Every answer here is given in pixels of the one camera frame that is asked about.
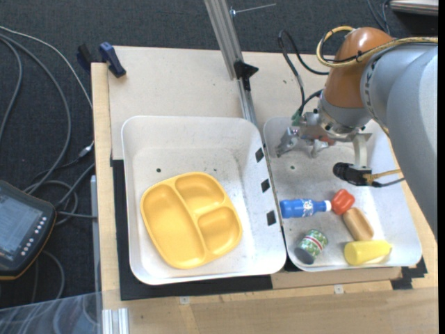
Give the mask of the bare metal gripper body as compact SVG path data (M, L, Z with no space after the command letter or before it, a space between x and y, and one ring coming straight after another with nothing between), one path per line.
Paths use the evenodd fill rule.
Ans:
M333 145L336 142L351 142L357 133L363 130L363 125L347 125L337 121L325 111L294 113L294 125L302 140L326 142Z

